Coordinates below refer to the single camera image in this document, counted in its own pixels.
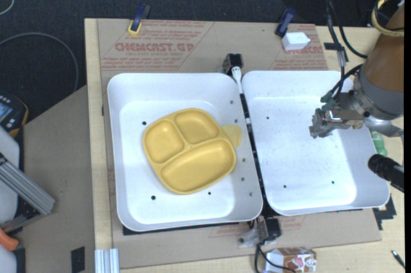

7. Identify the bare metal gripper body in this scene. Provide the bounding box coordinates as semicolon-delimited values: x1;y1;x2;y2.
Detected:
323;90;374;131

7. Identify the white plastic tray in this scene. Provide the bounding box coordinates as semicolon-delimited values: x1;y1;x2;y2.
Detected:
107;72;264;233
240;70;391;217

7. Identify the green bottle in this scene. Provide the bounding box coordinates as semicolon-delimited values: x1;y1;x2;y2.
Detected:
369;128;389;157

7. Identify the thin black and white rod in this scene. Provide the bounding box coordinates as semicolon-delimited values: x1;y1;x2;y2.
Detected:
231;67;268;218

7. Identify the brown and white carton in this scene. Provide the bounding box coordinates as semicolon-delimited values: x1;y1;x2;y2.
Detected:
265;247;318;273

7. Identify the yellow divided plate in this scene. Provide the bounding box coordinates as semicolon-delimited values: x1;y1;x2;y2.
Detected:
142;107;238;195

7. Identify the brown cardboard board red print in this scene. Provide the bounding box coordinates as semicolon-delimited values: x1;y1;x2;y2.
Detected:
96;19;383;269

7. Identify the black pen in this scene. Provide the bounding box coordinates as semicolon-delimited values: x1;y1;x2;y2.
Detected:
390;250;405;269

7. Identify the black cylinder on white bracket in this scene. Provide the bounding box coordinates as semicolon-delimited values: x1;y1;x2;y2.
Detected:
364;116;405;193

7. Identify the black block with thin wires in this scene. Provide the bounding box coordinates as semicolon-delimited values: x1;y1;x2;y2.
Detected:
220;53;244;74
237;216;283;249

